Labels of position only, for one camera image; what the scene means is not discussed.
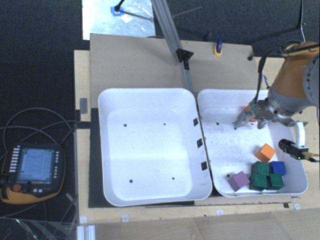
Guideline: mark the green cube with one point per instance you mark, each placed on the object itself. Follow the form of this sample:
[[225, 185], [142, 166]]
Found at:
[[260, 168], [276, 181], [258, 182]]

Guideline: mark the purple cube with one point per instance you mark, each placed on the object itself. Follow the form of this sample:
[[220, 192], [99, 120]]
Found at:
[[238, 181]]

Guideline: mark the black cylinder on white bracket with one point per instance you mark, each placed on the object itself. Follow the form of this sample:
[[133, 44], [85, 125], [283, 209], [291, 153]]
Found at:
[[291, 147]]

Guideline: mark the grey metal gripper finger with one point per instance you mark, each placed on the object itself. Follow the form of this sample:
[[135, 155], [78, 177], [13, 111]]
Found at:
[[262, 124], [242, 119]]

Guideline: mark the white plastic tray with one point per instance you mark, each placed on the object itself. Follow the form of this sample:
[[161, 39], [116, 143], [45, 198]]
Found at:
[[150, 149], [232, 149]]

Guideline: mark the blue cube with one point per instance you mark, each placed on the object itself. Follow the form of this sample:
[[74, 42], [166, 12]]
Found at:
[[278, 167]]

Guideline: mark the orange cube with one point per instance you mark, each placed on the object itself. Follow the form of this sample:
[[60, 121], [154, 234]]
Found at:
[[265, 152]]

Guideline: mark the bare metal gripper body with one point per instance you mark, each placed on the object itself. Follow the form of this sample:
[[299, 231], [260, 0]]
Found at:
[[266, 111]]

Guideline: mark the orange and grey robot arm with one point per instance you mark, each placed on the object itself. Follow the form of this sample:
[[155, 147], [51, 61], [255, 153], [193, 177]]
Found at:
[[290, 79]]

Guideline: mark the red cube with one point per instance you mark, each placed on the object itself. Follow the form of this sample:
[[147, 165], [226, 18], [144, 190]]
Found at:
[[253, 120]]

